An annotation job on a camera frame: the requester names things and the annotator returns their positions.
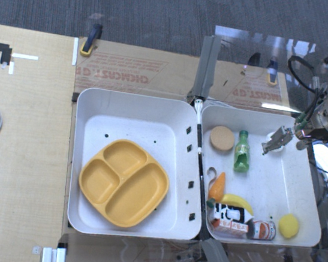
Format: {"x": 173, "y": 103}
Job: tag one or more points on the orange carrot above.
{"x": 218, "y": 186}

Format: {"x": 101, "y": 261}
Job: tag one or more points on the yellow divided plate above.
{"x": 131, "y": 189}

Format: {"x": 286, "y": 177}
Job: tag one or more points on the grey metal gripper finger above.
{"x": 285, "y": 137}
{"x": 276, "y": 136}

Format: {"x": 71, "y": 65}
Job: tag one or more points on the small orange print can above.
{"x": 263, "y": 230}

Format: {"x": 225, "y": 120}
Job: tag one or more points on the brown cardboard board red print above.
{"x": 130, "y": 71}

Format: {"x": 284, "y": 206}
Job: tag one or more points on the green plastic bottle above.
{"x": 241, "y": 159}

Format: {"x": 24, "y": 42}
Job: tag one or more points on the yellow lemon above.
{"x": 288, "y": 226}

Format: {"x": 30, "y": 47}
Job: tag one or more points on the orange juice carton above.
{"x": 229, "y": 228}

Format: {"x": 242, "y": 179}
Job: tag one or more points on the yellow banana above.
{"x": 237, "y": 200}

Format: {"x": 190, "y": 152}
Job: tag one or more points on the tan round biscuit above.
{"x": 222, "y": 138}

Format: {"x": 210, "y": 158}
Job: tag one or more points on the black and white carton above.
{"x": 229, "y": 213}

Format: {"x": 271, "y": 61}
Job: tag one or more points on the beige hook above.
{"x": 213, "y": 179}

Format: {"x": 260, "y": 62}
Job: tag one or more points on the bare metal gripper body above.
{"x": 327, "y": 121}

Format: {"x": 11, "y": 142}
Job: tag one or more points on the white plastic tray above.
{"x": 277, "y": 185}
{"x": 142, "y": 115}

